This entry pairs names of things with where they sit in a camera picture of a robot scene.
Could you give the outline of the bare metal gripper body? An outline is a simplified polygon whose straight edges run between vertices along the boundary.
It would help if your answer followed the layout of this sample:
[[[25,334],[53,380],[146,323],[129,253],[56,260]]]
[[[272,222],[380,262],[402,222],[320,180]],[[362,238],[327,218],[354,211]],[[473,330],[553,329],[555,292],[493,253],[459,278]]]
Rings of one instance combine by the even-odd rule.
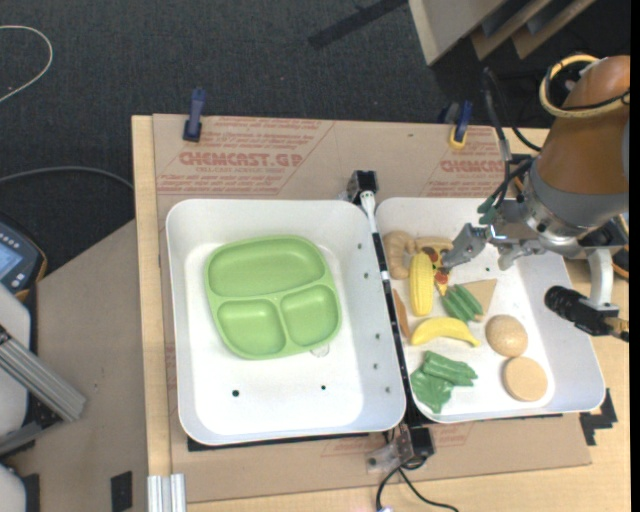
[[[487,211],[487,224],[498,247],[508,242],[531,240],[532,254],[553,252],[564,257],[583,257],[580,240],[599,226],[598,203],[588,196],[570,197],[551,210],[537,197],[504,200]]]

